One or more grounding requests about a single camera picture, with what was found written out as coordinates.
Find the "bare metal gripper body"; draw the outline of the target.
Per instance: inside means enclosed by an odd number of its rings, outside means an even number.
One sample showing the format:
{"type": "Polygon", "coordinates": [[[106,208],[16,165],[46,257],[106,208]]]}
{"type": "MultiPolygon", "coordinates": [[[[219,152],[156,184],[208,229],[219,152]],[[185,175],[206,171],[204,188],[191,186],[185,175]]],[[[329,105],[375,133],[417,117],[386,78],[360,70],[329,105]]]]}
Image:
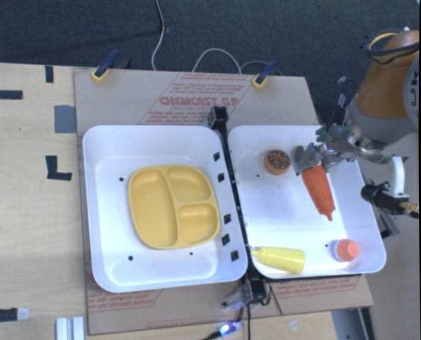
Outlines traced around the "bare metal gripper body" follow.
{"type": "Polygon", "coordinates": [[[320,153],[335,151],[342,161],[362,158],[374,164],[387,164],[391,157],[383,154],[386,144],[363,135],[357,125],[323,125],[320,128],[320,153]]]}

